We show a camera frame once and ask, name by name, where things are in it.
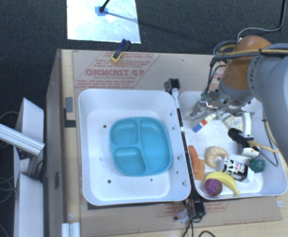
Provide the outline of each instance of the toy carrot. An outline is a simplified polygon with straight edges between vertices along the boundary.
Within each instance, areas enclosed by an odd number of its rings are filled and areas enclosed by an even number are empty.
[[[193,174],[198,174],[199,169],[200,169],[200,162],[199,162],[199,157],[197,154],[197,151],[193,146],[188,146],[189,154],[190,154],[190,159],[192,163],[192,170]]]

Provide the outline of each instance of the dark carpet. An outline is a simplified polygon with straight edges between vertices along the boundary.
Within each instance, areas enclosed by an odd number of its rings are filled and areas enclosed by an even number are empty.
[[[246,27],[277,28],[282,0],[135,0],[141,44],[130,51],[211,54]],[[67,39],[66,0],[0,0],[0,116],[18,111],[22,98],[44,108],[57,48],[114,50],[116,43]],[[288,42],[283,29],[248,31],[271,43]],[[13,123],[7,117],[5,123]],[[13,175],[12,148],[0,153],[0,176]],[[5,194],[0,191],[0,199]],[[0,222],[13,236],[13,196],[0,204]]]

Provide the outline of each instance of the blue plate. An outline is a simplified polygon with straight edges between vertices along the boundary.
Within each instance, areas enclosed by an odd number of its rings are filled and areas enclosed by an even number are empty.
[[[125,118],[110,129],[114,164],[123,174],[161,174],[172,164],[172,151],[165,126],[155,118]]]

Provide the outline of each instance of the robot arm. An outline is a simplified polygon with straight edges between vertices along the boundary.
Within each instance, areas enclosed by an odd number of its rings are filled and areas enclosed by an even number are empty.
[[[206,101],[237,115],[253,97],[258,99],[288,163],[288,44],[271,45],[264,38],[248,36],[234,46],[232,53],[220,55],[230,59],[218,92],[208,94]],[[251,55],[253,49],[259,51]]]

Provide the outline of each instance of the toy onion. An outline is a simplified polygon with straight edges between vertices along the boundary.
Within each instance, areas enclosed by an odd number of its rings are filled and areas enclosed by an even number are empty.
[[[205,190],[212,196],[217,196],[222,192],[223,185],[217,179],[207,179],[204,184]]]

